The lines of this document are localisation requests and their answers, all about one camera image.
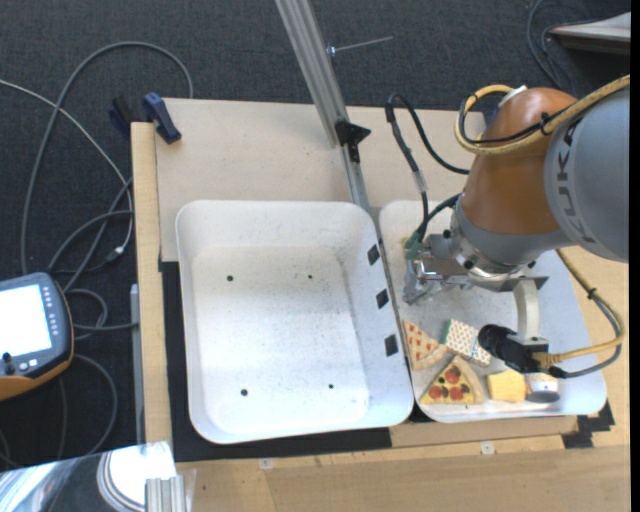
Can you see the yellow biscuit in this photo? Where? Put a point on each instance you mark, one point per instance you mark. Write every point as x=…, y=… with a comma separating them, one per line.
x=506, y=386

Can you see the pale flat board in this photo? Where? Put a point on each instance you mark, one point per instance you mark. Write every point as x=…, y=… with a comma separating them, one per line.
x=260, y=160

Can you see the small white can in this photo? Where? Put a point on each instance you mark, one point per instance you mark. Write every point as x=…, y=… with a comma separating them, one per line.
x=542, y=387

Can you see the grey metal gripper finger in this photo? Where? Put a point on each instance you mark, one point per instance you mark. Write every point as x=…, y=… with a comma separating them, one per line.
x=442, y=287
x=411, y=287

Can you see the pizza slice with yellow cheese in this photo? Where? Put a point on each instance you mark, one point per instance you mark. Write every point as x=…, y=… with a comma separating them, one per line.
x=454, y=385

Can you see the black cylinder on white bracket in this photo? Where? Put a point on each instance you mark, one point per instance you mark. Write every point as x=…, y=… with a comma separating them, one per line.
x=520, y=350

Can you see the white plastic tray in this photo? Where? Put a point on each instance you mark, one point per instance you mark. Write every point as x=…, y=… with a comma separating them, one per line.
x=480, y=302
x=280, y=325

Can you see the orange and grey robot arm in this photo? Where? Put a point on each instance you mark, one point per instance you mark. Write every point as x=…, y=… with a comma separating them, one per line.
x=515, y=190

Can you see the white checked packet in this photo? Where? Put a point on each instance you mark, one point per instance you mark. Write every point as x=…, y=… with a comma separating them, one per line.
x=462, y=337

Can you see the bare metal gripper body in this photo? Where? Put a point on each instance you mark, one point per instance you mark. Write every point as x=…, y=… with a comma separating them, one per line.
x=450, y=257

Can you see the pizza slice with pale crust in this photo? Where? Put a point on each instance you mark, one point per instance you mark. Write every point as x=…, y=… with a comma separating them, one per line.
x=419, y=342

